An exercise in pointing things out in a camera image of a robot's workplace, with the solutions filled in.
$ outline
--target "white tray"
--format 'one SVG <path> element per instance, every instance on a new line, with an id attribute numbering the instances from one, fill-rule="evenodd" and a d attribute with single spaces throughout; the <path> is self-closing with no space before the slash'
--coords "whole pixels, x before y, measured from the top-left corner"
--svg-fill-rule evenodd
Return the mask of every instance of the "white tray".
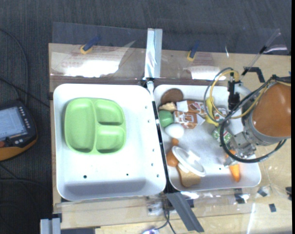
<path id="1" fill-rule="evenodd" d="M 117 102 L 126 119 L 126 143 L 109 155 L 71 151 L 64 140 L 67 103 L 79 97 Z M 148 91 L 135 85 L 62 84 L 54 91 L 56 184 L 67 200 L 155 195 L 164 190 L 165 171 Z"/>
<path id="2" fill-rule="evenodd" d="M 184 99 L 203 101 L 206 86 L 188 85 L 159 85 L 154 90 L 156 105 L 160 106 L 161 97 L 167 90 L 178 88 L 184 94 Z M 214 103 L 218 107 L 227 108 L 228 91 L 226 87 L 216 86 L 213 90 Z M 179 139 L 179 146 L 183 149 L 191 149 L 201 157 L 201 163 L 206 169 L 206 176 L 201 178 L 199 184 L 184 187 L 180 183 L 178 171 L 175 167 L 168 166 L 169 178 L 172 185 L 179 191 L 203 191 L 213 189 L 229 189 L 254 187 L 261 181 L 261 172 L 257 163 L 240 163 L 241 179 L 236 182 L 228 168 L 223 166 L 225 152 L 219 143 L 212 137 L 211 133 L 215 126 L 207 123 L 196 126 L 194 129 L 186 129 L 184 135 Z M 229 129 L 233 134 L 243 130 L 240 119 L 230 120 Z M 162 138 L 166 153 L 171 149 L 171 138 L 162 128 Z"/>

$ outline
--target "orange button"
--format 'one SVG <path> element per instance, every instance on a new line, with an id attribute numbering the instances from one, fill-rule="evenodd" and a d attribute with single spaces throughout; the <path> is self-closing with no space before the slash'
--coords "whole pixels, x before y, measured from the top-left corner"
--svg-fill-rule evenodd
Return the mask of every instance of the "orange button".
<path id="1" fill-rule="evenodd" d="M 5 142 L 0 141 L 0 147 L 4 147 L 5 146 Z"/>

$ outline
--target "white plastic lid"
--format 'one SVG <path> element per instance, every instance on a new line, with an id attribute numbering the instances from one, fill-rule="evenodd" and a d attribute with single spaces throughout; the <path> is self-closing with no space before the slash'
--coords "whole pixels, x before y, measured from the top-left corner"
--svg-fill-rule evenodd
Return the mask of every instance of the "white plastic lid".
<path id="1" fill-rule="evenodd" d="M 206 175 L 206 170 L 200 163 L 201 157 L 197 156 L 191 150 L 187 151 L 181 147 L 173 146 L 172 153 L 175 155 L 181 165 L 183 165 L 190 172 L 201 177 Z"/>

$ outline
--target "device screen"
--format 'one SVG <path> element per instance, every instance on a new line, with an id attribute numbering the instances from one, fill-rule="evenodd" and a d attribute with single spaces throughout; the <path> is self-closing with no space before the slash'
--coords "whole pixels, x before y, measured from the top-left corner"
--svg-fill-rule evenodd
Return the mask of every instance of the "device screen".
<path id="1" fill-rule="evenodd" d="M 17 107 L 0 110 L 0 141 L 6 137 L 27 134 Z"/>

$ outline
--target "orange carrot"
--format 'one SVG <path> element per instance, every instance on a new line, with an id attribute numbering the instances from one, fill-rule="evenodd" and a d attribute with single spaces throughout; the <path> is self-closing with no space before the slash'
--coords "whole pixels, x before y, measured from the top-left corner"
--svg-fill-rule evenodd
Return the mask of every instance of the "orange carrot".
<path id="1" fill-rule="evenodd" d="M 239 182 L 240 181 L 240 165 L 239 164 L 231 165 L 230 171 L 231 171 L 231 174 L 232 174 L 234 180 L 236 182 Z"/>

